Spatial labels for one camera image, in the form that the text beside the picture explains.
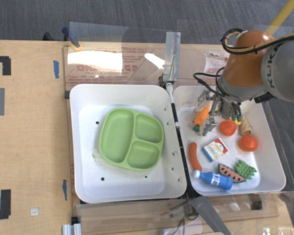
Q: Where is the white plastic tray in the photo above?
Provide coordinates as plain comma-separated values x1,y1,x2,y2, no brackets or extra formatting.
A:
69,83,188,204
172,85,287,197

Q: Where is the brown cardboard board red print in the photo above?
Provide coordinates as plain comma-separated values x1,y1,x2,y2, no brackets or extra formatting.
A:
63,42,280,227

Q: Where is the tan ice cream cone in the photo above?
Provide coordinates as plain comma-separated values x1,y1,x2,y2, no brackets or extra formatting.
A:
240,115,252,136

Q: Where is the white and blue carton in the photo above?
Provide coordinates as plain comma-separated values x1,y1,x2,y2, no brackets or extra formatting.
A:
201,138,229,163

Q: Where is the blue bottle white cap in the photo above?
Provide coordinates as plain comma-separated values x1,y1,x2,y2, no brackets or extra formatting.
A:
193,169,233,190

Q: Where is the green leafy vegetable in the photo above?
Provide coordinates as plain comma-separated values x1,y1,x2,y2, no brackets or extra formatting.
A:
234,159,258,180

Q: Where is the orange carrot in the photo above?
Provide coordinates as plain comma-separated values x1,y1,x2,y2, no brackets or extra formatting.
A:
193,103,211,133

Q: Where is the black cylinder on white bracket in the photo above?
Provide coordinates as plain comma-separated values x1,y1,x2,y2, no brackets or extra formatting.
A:
253,92,276,104

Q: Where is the green divided plate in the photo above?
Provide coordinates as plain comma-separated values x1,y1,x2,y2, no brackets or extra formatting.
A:
98,107,165,172

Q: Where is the watermelon slice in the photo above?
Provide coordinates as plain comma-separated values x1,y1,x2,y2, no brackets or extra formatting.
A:
217,163,246,183

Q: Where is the red tomato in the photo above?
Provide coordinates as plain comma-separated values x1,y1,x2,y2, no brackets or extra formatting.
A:
239,135,259,152
219,119,238,137

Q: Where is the thin black and white rod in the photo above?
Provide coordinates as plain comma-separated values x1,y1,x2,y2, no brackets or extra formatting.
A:
165,82,195,198

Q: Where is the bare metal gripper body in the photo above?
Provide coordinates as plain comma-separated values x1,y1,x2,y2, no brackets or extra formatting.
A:
209,94,242,120

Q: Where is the orange sausage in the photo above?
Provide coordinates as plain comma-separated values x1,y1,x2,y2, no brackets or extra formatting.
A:
188,142,203,171

